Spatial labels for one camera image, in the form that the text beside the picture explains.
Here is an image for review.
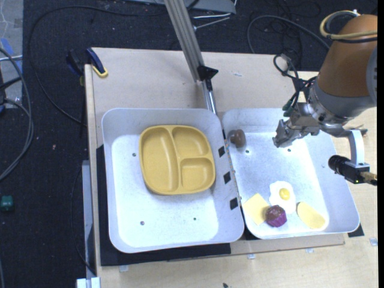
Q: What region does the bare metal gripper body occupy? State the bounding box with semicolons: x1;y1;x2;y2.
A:
287;101;328;138

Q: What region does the white and yellow fried egg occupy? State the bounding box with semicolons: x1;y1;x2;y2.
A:
268;180;297;215

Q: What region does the white plastic tray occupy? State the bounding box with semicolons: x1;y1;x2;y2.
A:
101;107;245;254
221;107;361;241

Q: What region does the yellow divided plate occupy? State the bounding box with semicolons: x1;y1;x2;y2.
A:
138;124;217;196

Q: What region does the black cylinder on white bracket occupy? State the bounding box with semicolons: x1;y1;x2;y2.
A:
319;121;371;185

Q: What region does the purple and brown cupcake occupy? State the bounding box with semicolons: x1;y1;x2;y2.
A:
265;204;287;229

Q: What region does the thin black and white rod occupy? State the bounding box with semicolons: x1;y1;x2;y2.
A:
202;79;243;210

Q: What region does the brown toy mushroom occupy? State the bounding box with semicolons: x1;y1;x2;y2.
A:
227;128;247;149

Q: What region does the pale brown flat board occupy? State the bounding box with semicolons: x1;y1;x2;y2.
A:
90;47;346;255

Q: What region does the yellow square cheese slice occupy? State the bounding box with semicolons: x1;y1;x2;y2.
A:
242;193;271;226

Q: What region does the yellow oval slice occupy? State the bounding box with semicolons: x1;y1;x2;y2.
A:
296;201;326;230

